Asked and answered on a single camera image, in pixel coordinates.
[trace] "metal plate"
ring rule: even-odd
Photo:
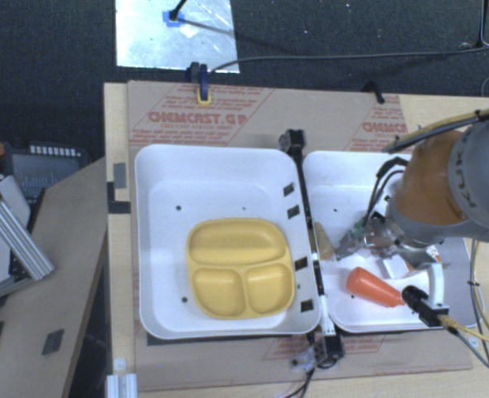
[[[116,0],[118,66],[212,69],[237,59],[230,0],[188,0],[182,22],[165,21],[180,0]],[[239,73],[233,65],[222,72]]]

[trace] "yellow cable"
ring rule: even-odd
[[[476,255],[474,255],[474,254],[477,253],[477,249],[478,249],[478,245],[474,246],[474,248],[472,250],[472,255],[471,255],[471,257],[473,258],[473,261],[474,261],[474,263],[473,263],[473,276],[474,277],[476,276],[475,273],[476,273],[476,268],[477,268],[477,258],[476,258]],[[484,324],[486,325],[486,328],[489,330],[489,322],[486,319],[486,314],[484,313],[484,311],[482,311],[482,304],[480,302],[480,296],[478,294],[477,281],[474,279],[474,282],[475,282],[475,284],[474,284],[475,289],[473,290],[473,292],[474,292],[474,297],[475,297],[477,309],[478,309],[478,312],[480,314],[481,320],[484,322]],[[485,335],[477,332],[476,330],[473,330],[471,328],[467,328],[466,326],[463,326],[462,324],[460,324],[456,320],[450,318],[448,315],[444,315],[444,314],[438,315],[438,320],[445,327],[456,328],[457,330],[462,330],[463,332],[469,333],[469,334],[473,335],[474,337],[478,337],[479,339],[481,339],[483,341],[489,342],[488,336],[485,336]]]

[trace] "blue tape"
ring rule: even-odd
[[[171,19],[169,19],[170,13],[170,10],[162,12],[162,18],[165,24],[170,28],[181,27],[185,21],[184,14],[182,12],[179,12],[176,21],[172,21]]]

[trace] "orange object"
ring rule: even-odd
[[[374,276],[370,271],[357,267],[350,272],[346,288],[357,296],[369,299],[385,307],[404,305],[401,292]]]

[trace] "dark floor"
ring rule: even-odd
[[[230,0],[239,57],[454,51],[478,35],[481,0]],[[115,65],[114,0],[0,0],[0,140],[45,140],[104,154],[103,83],[182,81],[181,71]],[[489,7],[485,39],[489,42]],[[242,64],[232,85],[468,95],[489,51],[460,56]],[[489,95],[489,83],[486,86]],[[73,396],[99,396],[104,299],[98,293]]]

